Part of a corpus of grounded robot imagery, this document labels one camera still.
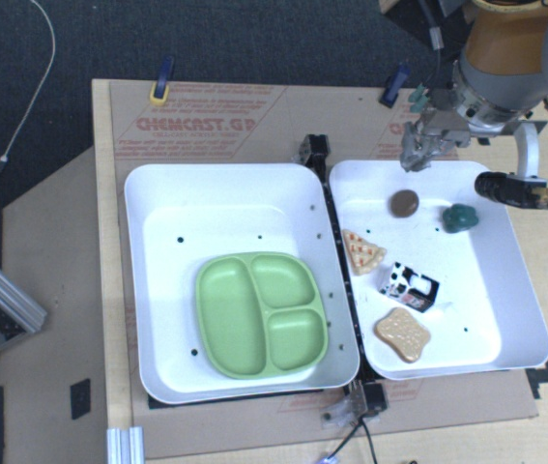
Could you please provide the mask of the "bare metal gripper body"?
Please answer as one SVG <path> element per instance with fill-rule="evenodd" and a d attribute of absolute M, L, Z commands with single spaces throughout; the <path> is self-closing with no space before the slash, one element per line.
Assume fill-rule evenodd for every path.
<path fill-rule="evenodd" d="M 415 123 L 416 143 L 419 147 L 466 147 L 472 137 L 502 134 L 526 112 L 527 108 L 499 106 L 471 87 L 436 89 Z"/>

